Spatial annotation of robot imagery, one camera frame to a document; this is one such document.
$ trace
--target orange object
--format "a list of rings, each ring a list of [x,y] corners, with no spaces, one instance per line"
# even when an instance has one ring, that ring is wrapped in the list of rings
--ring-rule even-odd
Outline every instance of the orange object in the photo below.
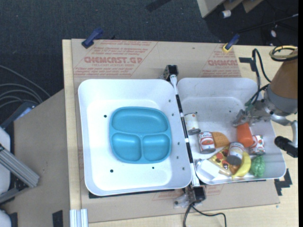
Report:
[[[237,126],[237,138],[238,142],[240,142],[244,147],[249,147],[254,143],[248,123]]]

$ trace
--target dark carpet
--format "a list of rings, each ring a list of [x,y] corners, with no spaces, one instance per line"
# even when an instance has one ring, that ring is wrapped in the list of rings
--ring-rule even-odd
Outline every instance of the dark carpet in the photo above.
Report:
[[[0,65],[53,95],[63,89],[62,39],[87,38],[97,27],[103,39],[226,43],[243,29],[271,23],[240,33],[238,44],[298,46],[298,17],[272,23],[297,14],[298,0],[264,0],[249,13],[240,4],[225,19],[222,10],[220,5],[202,18],[197,0],[0,0]],[[0,85],[12,83],[31,88],[42,101],[48,98],[0,68]],[[33,100],[10,92],[17,89],[0,87],[0,124],[20,105],[14,97]]]

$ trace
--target black clip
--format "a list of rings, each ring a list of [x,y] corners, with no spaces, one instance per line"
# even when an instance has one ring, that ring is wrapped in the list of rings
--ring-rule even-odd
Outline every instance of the black clip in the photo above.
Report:
[[[103,35],[103,29],[102,28],[96,28],[93,33],[81,44],[87,49],[90,46],[94,44],[93,40],[100,39]]]

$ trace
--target blue clamp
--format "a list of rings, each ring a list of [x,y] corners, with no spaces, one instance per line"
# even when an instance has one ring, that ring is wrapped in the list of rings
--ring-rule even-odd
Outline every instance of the blue clamp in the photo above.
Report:
[[[222,50],[225,53],[228,53],[232,49],[232,46],[239,41],[239,38],[240,38],[240,35],[239,34],[235,34],[234,37],[228,43],[226,43],[223,46]]]
[[[93,33],[81,44],[87,49],[90,46],[94,44],[93,40],[98,40],[102,37],[103,35],[103,29],[102,28],[96,28]]]

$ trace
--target wire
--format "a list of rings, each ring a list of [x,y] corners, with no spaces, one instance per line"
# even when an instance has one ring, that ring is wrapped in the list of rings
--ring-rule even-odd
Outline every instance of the wire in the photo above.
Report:
[[[275,55],[276,52],[281,50],[292,50],[295,51],[298,47],[292,45],[277,46],[269,52],[269,56],[274,61],[291,61],[298,58],[298,53],[291,53],[289,55]]]
[[[29,83],[31,83],[32,85],[36,86],[38,89],[40,89],[42,92],[44,92],[48,97],[51,97],[51,96],[50,96],[42,87],[40,87],[39,85],[37,85],[35,82],[33,82],[33,81],[27,79],[26,77],[20,75],[19,73],[15,72],[14,70],[12,70],[12,69],[10,69],[10,68],[7,68],[7,67],[5,67],[5,66],[2,66],[2,65],[0,65],[0,68],[5,69],[5,70],[8,70],[8,71],[10,71],[11,73],[13,73],[13,74],[15,74],[15,75],[21,77],[22,79],[24,79],[24,80],[28,81]]]
[[[257,85],[258,85],[258,89],[257,89],[257,92],[256,92],[256,97],[255,97],[255,100],[252,102],[252,104],[255,104],[257,99],[258,99],[258,96],[259,96],[259,93],[260,93],[260,84],[261,84],[261,79],[260,79],[260,74],[259,74],[259,70],[257,68],[257,64],[256,64],[256,53],[258,54],[259,56],[259,52],[257,49],[254,49],[252,51],[252,58],[254,60],[254,64],[255,64],[255,70],[256,70],[256,75],[257,75]]]
[[[197,210],[194,206],[193,206],[192,208],[193,208],[195,211],[197,211],[199,214],[202,214],[202,215],[208,216],[208,217],[217,216],[217,215],[223,215],[223,217],[224,217],[224,225],[225,225],[225,227],[227,227],[226,215],[225,215],[224,213],[204,214],[204,213],[200,212],[199,210]]]
[[[259,90],[258,92],[256,92],[256,93],[251,97],[250,101],[252,101],[252,100],[254,99],[254,97],[255,97],[256,95],[258,95],[258,93],[259,93],[260,91],[265,90],[268,86],[269,86],[269,83],[268,83],[267,85],[261,87],[260,90]]]
[[[5,92],[5,93],[2,93],[2,94],[0,95],[0,98],[3,97],[3,96],[6,95],[6,94],[9,94],[9,93],[16,93],[16,92],[21,92],[21,93],[29,94],[29,95],[31,95],[32,97],[34,97],[38,102],[41,103],[41,101],[39,100],[39,98],[37,98],[37,97],[35,96],[35,94],[33,94],[33,93],[31,93],[31,92],[27,92],[27,91],[25,91],[25,90],[10,90],[10,91],[7,91],[7,92]]]
[[[39,98],[39,102],[42,102],[42,98],[39,96],[39,94],[37,92],[35,92],[34,90],[30,89],[29,87],[23,86],[21,84],[16,84],[16,83],[6,83],[6,84],[0,84],[0,87],[7,87],[7,86],[16,86],[16,87],[22,87],[27,89],[28,91],[32,92],[33,94],[36,95],[37,98]]]
[[[1,100],[5,100],[5,99],[8,99],[8,98],[13,98],[13,99],[16,99],[16,100],[18,100],[18,101],[22,101],[22,99],[20,98],[20,97],[17,97],[17,96],[4,96],[4,97],[1,97],[0,98],[0,101]]]
[[[9,102],[7,102],[7,103],[4,103],[4,104],[0,105],[0,108],[4,107],[4,106],[6,106],[6,105],[9,105],[9,104],[18,103],[18,102],[19,102],[19,103],[20,103],[20,102],[31,102],[31,103],[36,103],[36,102],[34,102],[34,101],[32,101],[32,100],[23,100],[23,101],[12,100],[12,101],[9,101]]]
[[[259,53],[259,51],[257,49],[254,49],[254,51],[257,53],[258,57],[259,57],[259,61],[260,61],[260,66],[261,66],[261,69],[262,69],[262,73],[265,77],[265,79],[268,81],[268,82],[271,82],[271,80],[267,77],[265,71],[264,71],[264,66],[263,66],[263,62],[262,62],[262,58],[261,58],[261,55]]]
[[[190,209],[193,208],[195,211],[197,211],[199,214],[202,214],[204,216],[207,216],[207,217],[213,217],[213,216],[217,216],[217,215],[223,215],[224,217],[224,225],[225,227],[227,227],[227,223],[226,223],[226,215],[224,213],[216,213],[216,214],[205,214],[205,213],[202,213],[201,211],[197,210],[195,207],[194,207],[194,204],[195,203],[191,203],[188,208],[186,209],[186,212],[185,212],[185,215],[184,215],[184,218],[183,218],[183,227],[186,227],[186,219],[187,219],[187,216],[190,212]]]

